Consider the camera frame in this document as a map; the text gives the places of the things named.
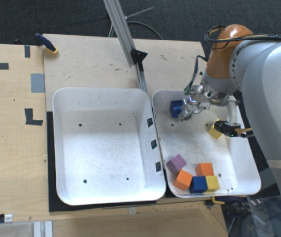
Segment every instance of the blue cube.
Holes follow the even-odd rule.
[[[190,193],[203,193],[208,189],[205,176],[193,176]]]
[[[175,100],[170,102],[169,111],[173,118],[178,118],[181,112],[183,101],[182,100]]]

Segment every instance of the bin with colored blocks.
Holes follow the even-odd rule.
[[[219,189],[219,182],[217,176],[206,176],[206,184],[208,189],[205,191],[207,193],[214,192]]]
[[[205,176],[193,176],[190,193],[203,193],[208,189]]]
[[[175,100],[170,102],[169,111],[173,118],[178,118],[181,112],[183,101]]]
[[[210,162],[200,163],[195,167],[195,173],[197,176],[213,176],[213,164]]]
[[[192,178],[193,178],[192,174],[190,174],[189,172],[186,172],[182,169],[176,175],[174,182],[173,182],[173,186],[184,191],[190,187]]]
[[[184,166],[186,166],[186,161],[182,158],[180,154],[178,154],[173,157],[170,161],[168,161],[166,163],[166,166],[173,175],[176,175]]]

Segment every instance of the black bracket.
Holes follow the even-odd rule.
[[[135,49],[131,51],[132,60],[134,64],[137,63],[139,65],[140,71],[144,71],[144,66],[142,65],[142,61],[146,58],[147,54],[148,53],[137,51]]]

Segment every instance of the colored block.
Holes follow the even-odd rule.
[[[178,154],[173,157],[170,161],[168,161],[166,163],[166,166],[173,175],[176,175],[184,166],[186,166],[186,161],[182,158],[180,154]]]
[[[209,162],[200,163],[195,167],[195,173],[197,176],[213,176],[214,175],[213,165]]]
[[[218,139],[222,133],[218,132],[216,129],[215,129],[215,124],[209,129],[208,133],[213,136],[215,139]]]
[[[181,112],[183,101],[182,100],[175,100],[170,102],[169,111],[173,118],[178,118],[179,113]]]
[[[214,192],[219,189],[217,176],[206,176],[205,179],[208,186],[208,189],[205,192]]]
[[[203,193],[208,189],[205,176],[193,176],[190,193]]]
[[[190,187],[193,175],[189,172],[184,171],[183,169],[176,175],[176,178],[173,182],[173,186],[181,189],[186,190]]]

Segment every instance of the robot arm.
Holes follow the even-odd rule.
[[[242,25],[219,25],[206,31],[206,39],[217,30],[222,31],[213,41],[201,82],[193,85],[193,76],[185,89],[179,118],[194,118],[210,105],[228,106],[229,96],[239,90],[281,194],[281,36],[254,34]],[[242,135],[235,125],[221,122],[215,128],[231,137]]]

